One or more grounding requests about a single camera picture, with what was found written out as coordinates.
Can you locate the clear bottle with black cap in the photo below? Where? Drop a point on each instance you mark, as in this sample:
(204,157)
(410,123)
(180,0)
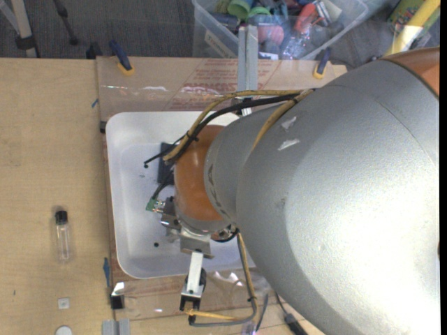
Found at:
(63,237)

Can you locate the clear plastic storage bin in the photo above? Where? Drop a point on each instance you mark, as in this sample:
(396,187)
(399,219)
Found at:
(216,30)

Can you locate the brown cardboard board red print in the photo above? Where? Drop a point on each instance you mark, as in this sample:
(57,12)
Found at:
(146,79)

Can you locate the white plastic tray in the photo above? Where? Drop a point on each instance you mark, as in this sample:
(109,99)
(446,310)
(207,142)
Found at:
(136,201)

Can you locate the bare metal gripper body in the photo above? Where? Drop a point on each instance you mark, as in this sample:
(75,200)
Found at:
(195,244)

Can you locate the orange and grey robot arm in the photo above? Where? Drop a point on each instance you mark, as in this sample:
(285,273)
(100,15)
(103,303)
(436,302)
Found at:
(331,194)

